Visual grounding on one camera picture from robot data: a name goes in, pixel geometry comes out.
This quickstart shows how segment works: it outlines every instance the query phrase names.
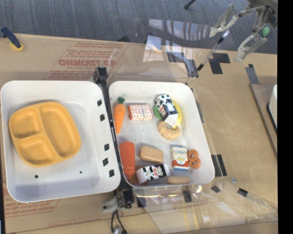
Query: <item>orange divided plate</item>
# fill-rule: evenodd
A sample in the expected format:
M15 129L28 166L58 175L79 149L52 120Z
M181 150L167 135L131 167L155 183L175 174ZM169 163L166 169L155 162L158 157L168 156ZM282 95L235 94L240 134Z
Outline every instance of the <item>orange divided plate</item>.
M9 131L22 160L34 167L69 159L81 148L81 138L72 116L57 102L17 110L9 119Z

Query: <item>pretzel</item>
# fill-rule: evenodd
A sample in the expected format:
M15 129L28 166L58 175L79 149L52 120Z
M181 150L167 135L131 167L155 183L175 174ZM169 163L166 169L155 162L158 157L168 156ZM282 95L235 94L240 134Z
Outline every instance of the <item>pretzel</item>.
M197 169L201 166L201 160L196 150L192 149L188 152L189 166Z

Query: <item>gray floor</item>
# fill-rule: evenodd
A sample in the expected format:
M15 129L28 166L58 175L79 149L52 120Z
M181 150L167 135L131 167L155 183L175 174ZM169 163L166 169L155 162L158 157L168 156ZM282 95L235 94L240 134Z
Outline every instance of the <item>gray floor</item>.
M231 3L235 4L236 11L248 5L246 0L197 0L186 10L184 5L189 1L0 0L0 30L5 26L15 33L111 41L127 36L136 43L144 43L147 35L152 34L185 47L212 48L219 36L209 39L208 34L199 29L214 25ZM220 49L237 50L251 35L254 20L254 15L239 19ZM182 31L184 27L191 30L183 31L183 36L170 32L172 29ZM191 38L192 31L199 34ZM256 52L277 54L277 31L272 27L267 39Z

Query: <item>toy food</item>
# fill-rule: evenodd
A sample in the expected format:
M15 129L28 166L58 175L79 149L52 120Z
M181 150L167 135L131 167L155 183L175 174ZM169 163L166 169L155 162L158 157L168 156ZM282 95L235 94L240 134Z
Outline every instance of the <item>toy food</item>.
M146 166L138 169L136 175L139 181L139 184L159 179L165 176L170 176L170 172L167 164L159 164L153 166Z
M167 127L166 123L162 120L157 124L157 130L165 139L168 140L174 140L181 134L181 130L178 126L176 126L176 129L172 129L171 127Z
M189 169L186 148L173 146L171 148L171 160L173 170L187 171Z
M150 161L153 163L163 163L164 153L156 148L149 146L142 146L140 148L139 157L142 160Z
M135 175L135 145L130 141L125 141L119 145L123 171L125 177L130 182Z
M174 127L177 124L178 112L169 95L158 96L155 105L162 115L164 122Z
M82 145L74 119L66 107L57 102L23 107L11 115L8 125L18 154L33 167L71 158Z
M196 150L192 149L188 152L188 161L189 166L194 169L197 169L201 166L201 160Z
M179 105L174 101L172 100L172 103L175 105L175 108L178 112L178 117L177 117L177 123L176 125L173 126L173 129L176 129L176 126L181 122L182 120L182 112L181 112L181 108L179 107Z
M130 120L151 120L153 118L149 105L129 105Z
M163 119L162 115L160 114L156 106L153 106L153 112L155 117L157 117L158 119Z
M167 177L169 184L189 184L190 178L188 176L169 176Z
M125 117L125 106L123 105L123 102L125 99L119 97L118 98L118 104L116 105L114 109L114 120L115 120L115 131L117 134L121 132L122 124Z

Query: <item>croissant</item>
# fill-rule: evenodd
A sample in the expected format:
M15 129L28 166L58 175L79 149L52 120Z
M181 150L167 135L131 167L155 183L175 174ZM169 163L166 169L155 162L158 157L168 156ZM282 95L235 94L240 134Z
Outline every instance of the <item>croissant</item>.
M166 123L163 120L161 120L157 124L157 130L165 139L168 140L174 140L178 138L181 134L181 130L178 126L176 126L176 129L172 129L170 127L167 127Z

